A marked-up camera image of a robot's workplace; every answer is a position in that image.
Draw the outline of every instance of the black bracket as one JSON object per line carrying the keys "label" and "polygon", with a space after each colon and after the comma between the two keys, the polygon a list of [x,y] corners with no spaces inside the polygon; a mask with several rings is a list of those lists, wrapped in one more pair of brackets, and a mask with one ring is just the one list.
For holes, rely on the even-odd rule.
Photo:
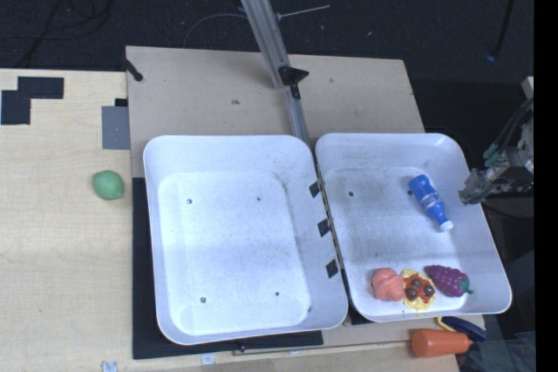
{"label": "black bracket", "polygon": [[309,73],[306,70],[296,69],[295,67],[288,67],[284,65],[279,67],[279,76],[281,77],[284,85],[290,86],[290,94],[294,99],[300,99],[300,91],[298,90],[298,83],[306,78]]}

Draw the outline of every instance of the green ball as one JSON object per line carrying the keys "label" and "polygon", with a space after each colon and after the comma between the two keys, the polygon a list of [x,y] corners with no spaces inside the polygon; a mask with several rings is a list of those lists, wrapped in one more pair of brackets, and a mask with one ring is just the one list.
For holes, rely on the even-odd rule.
{"label": "green ball", "polygon": [[102,171],[93,175],[93,188],[101,199],[115,200],[122,197],[124,182],[115,171]]}

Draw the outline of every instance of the purple grapes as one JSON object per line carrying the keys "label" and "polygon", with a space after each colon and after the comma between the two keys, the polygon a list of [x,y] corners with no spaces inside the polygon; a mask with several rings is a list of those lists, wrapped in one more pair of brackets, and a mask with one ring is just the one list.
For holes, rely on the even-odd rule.
{"label": "purple grapes", "polygon": [[459,298],[464,293],[473,292],[469,289],[469,276],[457,268],[429,265],[425,267],[425,271],[434,285],[446,296]]}

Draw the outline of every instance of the toy sink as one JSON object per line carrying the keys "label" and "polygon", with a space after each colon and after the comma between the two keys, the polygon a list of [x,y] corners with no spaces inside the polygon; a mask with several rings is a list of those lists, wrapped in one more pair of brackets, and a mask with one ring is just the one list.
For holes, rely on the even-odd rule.
{"label": "toy sink", "polygon": [[[500,313],[511,302],[480,205],[459,200],[468,169],[447,136],[328,134],[316,162],[287,135],[161,136],[144,165],[157,321],[173,342],[334,328],[349,300],[378,322]],[[409,196],[420,173],[444,199],[451,232]],[[429,264],[461,269],[474,293],[437,293],[421,312],[374,298],[375,269],[423,274]]]}

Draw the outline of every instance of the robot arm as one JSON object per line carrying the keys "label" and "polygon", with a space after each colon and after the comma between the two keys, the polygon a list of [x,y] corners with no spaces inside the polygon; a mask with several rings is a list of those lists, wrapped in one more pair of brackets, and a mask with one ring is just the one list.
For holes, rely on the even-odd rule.
{"label": "robot arm", "polygon": [[[498,138],[483,154],[484,169],[472,169],[459,191],[463,203],[480,203],[486,196],[524,193],[534,184],[533,97],[525,101],[509,119]],[[508,146],[514,131],[520,127],[521,137],[516,146]]]}

